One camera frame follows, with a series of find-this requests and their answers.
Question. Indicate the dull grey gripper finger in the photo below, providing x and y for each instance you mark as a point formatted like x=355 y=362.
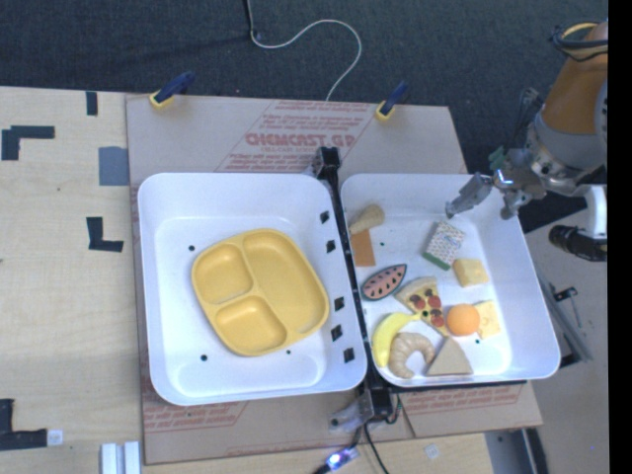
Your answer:
x=512 y=206
x=469 y=195

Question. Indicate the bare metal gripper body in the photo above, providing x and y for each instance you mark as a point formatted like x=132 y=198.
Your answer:
x=535 y=176

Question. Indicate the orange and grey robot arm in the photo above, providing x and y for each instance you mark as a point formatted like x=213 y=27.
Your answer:
x=573 y=92

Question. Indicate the white and green carton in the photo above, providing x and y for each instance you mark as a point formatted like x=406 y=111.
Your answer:
x=443 y=245

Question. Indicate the yellow cheese block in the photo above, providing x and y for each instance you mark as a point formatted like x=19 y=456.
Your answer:
x=490 y=319
x=470 y=272

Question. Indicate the white plastic tray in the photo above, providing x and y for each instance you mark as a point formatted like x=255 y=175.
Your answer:
x=173 y=289
x=513 y=309

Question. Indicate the pizza slice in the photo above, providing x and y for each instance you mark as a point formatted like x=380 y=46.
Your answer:
x=422 y=296

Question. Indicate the pink watermelon slice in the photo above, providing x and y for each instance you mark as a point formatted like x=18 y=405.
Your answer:
x=384 y=282

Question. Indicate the orange ball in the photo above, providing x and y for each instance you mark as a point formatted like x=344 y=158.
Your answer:
x=463 y=319

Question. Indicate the thin black rod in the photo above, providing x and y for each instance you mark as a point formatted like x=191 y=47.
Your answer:
x=351 y=264

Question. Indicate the yellow banana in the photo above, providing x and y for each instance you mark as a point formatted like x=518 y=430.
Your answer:
x=384 y=336

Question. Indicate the beige croissant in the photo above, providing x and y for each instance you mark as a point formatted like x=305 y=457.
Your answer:
x=410 y=351

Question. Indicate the beige triangle sandwich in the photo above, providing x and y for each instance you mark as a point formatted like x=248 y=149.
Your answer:
x=450 y=361

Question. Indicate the brown cardboard board red print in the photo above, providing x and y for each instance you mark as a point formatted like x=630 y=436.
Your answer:
x=276 y=131

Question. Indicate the yellow divided plate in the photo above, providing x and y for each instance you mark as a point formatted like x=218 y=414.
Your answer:
x=276 y=274

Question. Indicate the black cylinder on white bracket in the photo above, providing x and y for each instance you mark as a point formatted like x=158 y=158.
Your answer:
x=577 y=242

